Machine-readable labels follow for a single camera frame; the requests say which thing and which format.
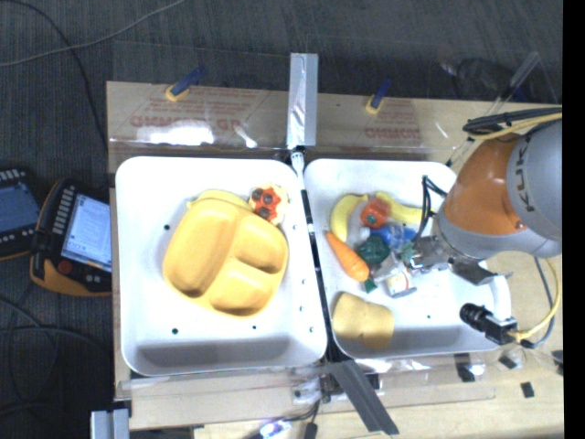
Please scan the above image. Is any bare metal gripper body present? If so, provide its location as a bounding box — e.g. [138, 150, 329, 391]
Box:
[409, 234, 453, 273]

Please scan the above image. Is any blue and white bottle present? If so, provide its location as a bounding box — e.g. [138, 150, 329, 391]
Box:
[359, 224, 420, 249]

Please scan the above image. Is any small white can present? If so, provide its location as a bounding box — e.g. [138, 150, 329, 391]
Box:
[386, 271, 419, 299]

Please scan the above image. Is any green broccoli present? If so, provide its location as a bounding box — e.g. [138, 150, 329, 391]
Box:
[356, 235, 390, 265]

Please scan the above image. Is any white plastic tray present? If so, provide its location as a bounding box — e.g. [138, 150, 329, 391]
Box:
[113, 155, 329, 378]
[303, 157, 513, 361]

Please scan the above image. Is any orange red toy pepper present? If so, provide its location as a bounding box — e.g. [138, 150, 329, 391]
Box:
[359, 198, 392, 229]

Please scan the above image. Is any orange carrot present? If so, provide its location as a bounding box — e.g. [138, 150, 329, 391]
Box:
[324, 230, 378, 294]

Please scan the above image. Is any yellow bread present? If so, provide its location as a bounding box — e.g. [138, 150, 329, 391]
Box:
[332, 292, 396, 351]

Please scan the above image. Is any pizza slice with red toppings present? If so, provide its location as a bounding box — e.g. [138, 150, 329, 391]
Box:
[249, 183, 290, 226]

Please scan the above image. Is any yellow divided plate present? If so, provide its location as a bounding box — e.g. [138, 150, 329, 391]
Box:
[162, 198, 290, 318]

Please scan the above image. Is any brown cardboard board red print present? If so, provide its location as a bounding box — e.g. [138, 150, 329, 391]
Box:
[105, 80, 563, 431]

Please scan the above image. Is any black cylinder on white bracket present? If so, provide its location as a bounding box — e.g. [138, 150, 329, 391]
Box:
[452, 259, 519, 346]

